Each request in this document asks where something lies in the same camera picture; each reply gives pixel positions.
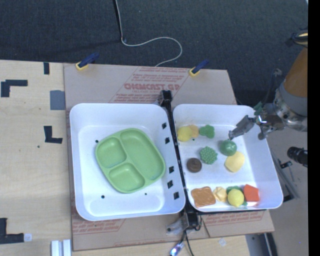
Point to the yellow toy pastry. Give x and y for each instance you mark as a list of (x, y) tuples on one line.
[(234, 162)]

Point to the orange toy block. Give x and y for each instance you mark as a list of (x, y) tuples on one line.
[(251, 193)]

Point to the green toy apple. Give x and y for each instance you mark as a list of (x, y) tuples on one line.
[(228, 148)]

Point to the pale yellow toy pasta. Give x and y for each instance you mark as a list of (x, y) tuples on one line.
[(220, 193)]

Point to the yellow toy lemon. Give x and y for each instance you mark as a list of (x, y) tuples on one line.
[(235, 198), (184, 134)]

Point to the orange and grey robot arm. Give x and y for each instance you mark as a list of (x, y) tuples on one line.
[(297, 75)]

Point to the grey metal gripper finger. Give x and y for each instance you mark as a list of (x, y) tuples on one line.
[(241, 128), (263, 134)]

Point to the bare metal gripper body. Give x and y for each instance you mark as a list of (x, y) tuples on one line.
[(287, 117)]

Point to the green toy grapes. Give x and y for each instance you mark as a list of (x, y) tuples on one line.
[(208, 155)]

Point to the brown toy toast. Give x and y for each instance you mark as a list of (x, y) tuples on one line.
[(203, 197)]

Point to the black cylinder on white bracket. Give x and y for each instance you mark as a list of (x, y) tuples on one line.
[(297, 154)]

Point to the brown cardboard board, red print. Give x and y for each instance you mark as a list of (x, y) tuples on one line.
[(105, 82)]

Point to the brown toy doughnut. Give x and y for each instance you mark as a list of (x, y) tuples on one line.
[(194, 165)]

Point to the green toy broccoli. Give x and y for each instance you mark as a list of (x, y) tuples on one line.
[(207, 131)]

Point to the thin black rod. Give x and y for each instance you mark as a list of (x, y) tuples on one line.
[(178, 155)]

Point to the green divided plate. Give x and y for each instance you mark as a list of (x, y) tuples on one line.
[(135, 155)]

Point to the white plastic tray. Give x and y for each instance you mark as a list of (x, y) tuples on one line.
[(120, 207), (257, 172)]

